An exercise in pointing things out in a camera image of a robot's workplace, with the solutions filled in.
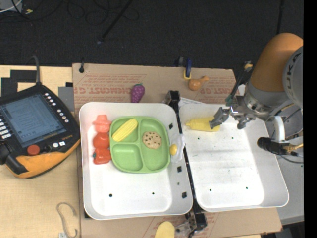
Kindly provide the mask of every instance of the white cable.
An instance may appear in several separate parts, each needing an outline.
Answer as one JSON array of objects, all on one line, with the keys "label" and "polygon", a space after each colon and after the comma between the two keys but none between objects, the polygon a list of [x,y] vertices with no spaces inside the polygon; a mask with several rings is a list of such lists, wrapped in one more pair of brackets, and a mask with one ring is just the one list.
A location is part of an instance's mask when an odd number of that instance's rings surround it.
[{"label": "white cable", "polygon": [[[23,0],[20,0],[19,2],[17,2],[15,6],[18,6],[22,1],[23,1]],[[0,10],[0,13],[1,13],[1,12],[5,12],[5,11],[8,11],[8,10],[11,10],[11,9],[13,9],[13,8],[14,8],[14,6],[8,8],[8,9]]]}]

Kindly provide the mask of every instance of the cookie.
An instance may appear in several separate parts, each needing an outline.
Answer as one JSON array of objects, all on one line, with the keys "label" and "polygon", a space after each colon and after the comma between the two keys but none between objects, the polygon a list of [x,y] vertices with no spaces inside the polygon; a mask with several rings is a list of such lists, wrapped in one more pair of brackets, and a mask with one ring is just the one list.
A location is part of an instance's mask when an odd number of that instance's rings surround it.
[{"label": "cookie", "polygon": [[162,145],[162,137],[155,131],[146,131],[142,142],[150,149],[159,149]]}]

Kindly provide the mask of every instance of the white tray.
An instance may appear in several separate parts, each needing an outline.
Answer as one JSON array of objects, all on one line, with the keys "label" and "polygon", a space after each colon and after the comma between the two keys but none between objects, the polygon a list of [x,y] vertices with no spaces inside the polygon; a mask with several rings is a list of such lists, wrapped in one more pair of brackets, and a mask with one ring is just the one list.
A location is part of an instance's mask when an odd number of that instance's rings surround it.
[{"label": "white tray", "polygon": [[158,173],[132,174],[118,170],[112,161],[93,163],[93,121],[123,116],[149,116],[160,120],[168,137],[179,135],[174,110],[166,104],[87,103],[79,112],[83,166],[84,208],[96,220],[185,214],[193,196],[184,158]]},{"label": "white tray", "polygon": [[238,130],[230,116],[217,132],[185,125],[190,119],[214,116],[219,107],[186,104],[179,111],[198,204],[208,212],[286,205],[288,190],[276,155],[257,146],[258,138],[268,137],[263,121]]}]

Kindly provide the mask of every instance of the table surface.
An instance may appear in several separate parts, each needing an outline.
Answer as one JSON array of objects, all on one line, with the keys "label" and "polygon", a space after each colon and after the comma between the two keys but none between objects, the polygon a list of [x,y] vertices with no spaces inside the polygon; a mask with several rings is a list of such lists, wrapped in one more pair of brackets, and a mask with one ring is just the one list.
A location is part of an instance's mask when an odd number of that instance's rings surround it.
[{"label": "table surface", "polygon": [[[10,77],[10,70],[35,70],[34,66],[0,65],[0,77]],[[58,94],[58,87],[65,86],[66,82],[73,82],[71,67],[41,67],[41,81],[44,85]],[[18,90],[34,85],[33,83],[18,83]],[[57,205],[65,217],[69,235],[77,234],[80,237],[80,195],[78,193],[78,163],[77,148],[65,161],[53,170],[34,179],[18,179],[5,167],[0,166],[2,200],[0,222],[1,237],[58,237],[63,232],[63,224],[57,212]],[[303,198],[297,206],[303,215]],[[279,209],[281,221],[289,218],[283,207]],[[260,235],[245,236],[260,238]]]}]

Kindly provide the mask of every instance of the green plate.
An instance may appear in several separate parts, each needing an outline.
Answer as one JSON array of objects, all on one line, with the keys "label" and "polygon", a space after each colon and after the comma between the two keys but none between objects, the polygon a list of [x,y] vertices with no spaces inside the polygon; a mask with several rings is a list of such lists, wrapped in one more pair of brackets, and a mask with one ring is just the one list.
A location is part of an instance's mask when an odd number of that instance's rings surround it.
[{"label": "green plate", "polygon": [[[138,121],[137,128],[121,142],[112,135],[129,119]],[[150,149],[142,142],[147,131],[155,131],[162,137],[158,149]],[[144,116],[120,117],[112,121],[109,131],[110,152],[114,165],[129,173],[154,173],[164,170],[170,162],[169,140],[165,126],[157,119]]]}]

